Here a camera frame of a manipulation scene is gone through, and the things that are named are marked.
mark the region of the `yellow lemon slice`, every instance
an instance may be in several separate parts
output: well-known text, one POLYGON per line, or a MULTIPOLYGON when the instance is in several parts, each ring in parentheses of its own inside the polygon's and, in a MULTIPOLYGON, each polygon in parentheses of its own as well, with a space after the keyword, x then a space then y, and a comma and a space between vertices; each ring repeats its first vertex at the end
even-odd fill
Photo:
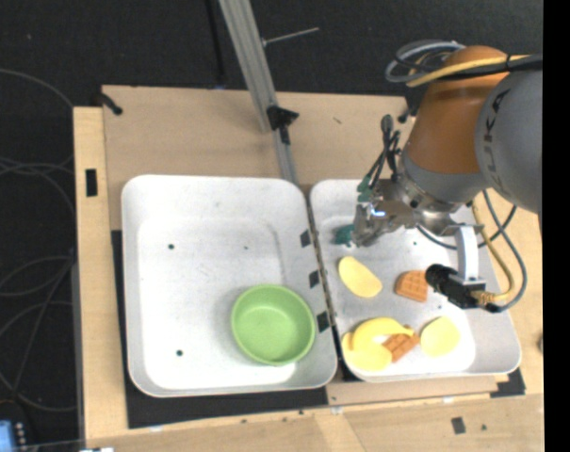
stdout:
POLYGON ((461 341, 461 333, 447 316, 433 320, 420 333, 420 347, 430 357, 450 353, 461 341))
POLYGON ((354 350, 362 350, 371 347, 375 338, 383 335, 405 334, 412 336, 413 331, 400 325, 398 321, 388 316, 371 318, 358 326, 353 333, 352 347, 354 350))
POLYGON ((379 372, 385 369, 393 360, 391 351, 372 342, 362 350, 351 348, 352 333, 346 333, 341 339, 343 358, 347 363, 368 372, 379 372))
POLYGON ((372 298, 383 289, 379 278, 353 256, 342 258, 338 270, 341 281, 358 297, 372 298))

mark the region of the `green bowl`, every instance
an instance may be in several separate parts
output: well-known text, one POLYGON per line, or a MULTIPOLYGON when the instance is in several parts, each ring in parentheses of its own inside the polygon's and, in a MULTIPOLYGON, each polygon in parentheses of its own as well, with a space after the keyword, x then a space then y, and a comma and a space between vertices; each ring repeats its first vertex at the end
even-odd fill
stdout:
POLYGON ((240 349, 269 365, 300 360, 316 337, 310 307, 278 284, 260 284, 243 292, 232 309, 231 325, 240 349))

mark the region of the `green object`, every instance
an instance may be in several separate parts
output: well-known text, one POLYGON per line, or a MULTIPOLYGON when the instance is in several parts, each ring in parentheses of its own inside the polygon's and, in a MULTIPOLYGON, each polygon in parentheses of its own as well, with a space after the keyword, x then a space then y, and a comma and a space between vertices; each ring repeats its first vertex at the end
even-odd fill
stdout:
POLYGON ((372 189, 367 189, 358 194, 358 202, 369 202, 372 197, 372 189))
POLYGON ((243 292, 232 309, 231 325, 240 349, 269 365, 297 362, 316 338, 310 307, 278 284, 260 284, 243 292))
POLYGON ((364 179, 360 182, 360 184, 356 187, 358 192, 364 192, 368 189, 368 185, 370 184, 370 176, 365 176, 364 179))
POLYGON ((336 245, 351 245, 351 233, 353 233, 353 224, 342 226, 334 235, 334 243, 336 245))

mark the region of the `metal pole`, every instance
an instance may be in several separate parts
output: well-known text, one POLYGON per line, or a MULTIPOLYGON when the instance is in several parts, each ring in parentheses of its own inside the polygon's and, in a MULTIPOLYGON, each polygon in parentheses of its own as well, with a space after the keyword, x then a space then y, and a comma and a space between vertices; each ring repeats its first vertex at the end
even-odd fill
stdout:
POLYGON ((273 134, 281 174, 284 179, 296 185, 298 181, 290 146, 281 139, 282 133, 273 132, 270 126, 268 109, 278 106, 278 101, 251 3, 249 0, 219 0, 219 2, 247 89, 255 105, 260 128, 263 132, 273 134))

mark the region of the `plastic tray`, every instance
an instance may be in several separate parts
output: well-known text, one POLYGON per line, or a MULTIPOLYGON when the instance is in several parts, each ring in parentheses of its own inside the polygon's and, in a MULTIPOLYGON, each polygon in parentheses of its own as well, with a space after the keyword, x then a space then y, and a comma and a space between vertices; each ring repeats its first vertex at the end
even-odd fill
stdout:
MULTIPOLYGON (((391 316, 420 331, 425 324, 442 315, 455 323, 462 338, 451 353, 442 357, 428 357, 420 347, 415 347, 381 372, 365 372, 347 363, 351 372, 365 381, 384 382, 513 371, 519 365, 521 347, 508 313, 489 314, 481 309, 464 311, 432 290, 425 303, 401 297, 393 291, 397 277, 404 271, 426 269, 432 264, 456 267, 455 251, 432 243, 416 229, 404 228, 381 236, 370 247, 334 243, 335 230, 353 222, 357 186, 358 181, 323 181, 313 187, 310 196, 325 286, 331 297, 339 338, 362 321, 376 316, 391 316), (337 263, 344 256, 354 256, 368 266, 382 281, 383 291, 371 299, 353 295, 337 272, 337 263)), ((458 222, 474 222, 467 208, 455 218, 458 222)), ((499 291, 486 248, 480 250, 480 275, 491 291, 499 291)))
POLYGON ((122 192, 128 367, 150 396, 317 388, 334 376, 334 337, 302 193, 279 179, 143 175, 122 192), (296 363, 254 362, 230 328, 236 298, 284 285, 317 325, 296 363))

